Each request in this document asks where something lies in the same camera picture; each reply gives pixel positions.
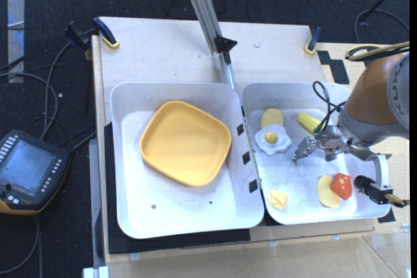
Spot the yellow plate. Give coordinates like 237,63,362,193
139,100,233,188

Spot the yellow corn cob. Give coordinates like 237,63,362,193
298,112,323,135

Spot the pale wood board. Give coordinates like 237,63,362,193
92,16,375,264

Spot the pale yellow oval slice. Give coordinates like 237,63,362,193
261,107,284,130

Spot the red wedge with yellow star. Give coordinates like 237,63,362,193
330,173,354,201

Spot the white and yellow fried egg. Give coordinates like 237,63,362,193
254,123,293,156

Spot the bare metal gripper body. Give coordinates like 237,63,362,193
313,124,373,161

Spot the black cylinder on white bracket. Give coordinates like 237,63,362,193
354,154,394,206

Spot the white plastic tray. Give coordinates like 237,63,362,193
240,82,392,226
109,81,265,240

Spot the yellow round slice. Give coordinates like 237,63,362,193
317,174,341,208

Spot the pale yellow ruffled blob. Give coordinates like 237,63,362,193
267,189,288,211

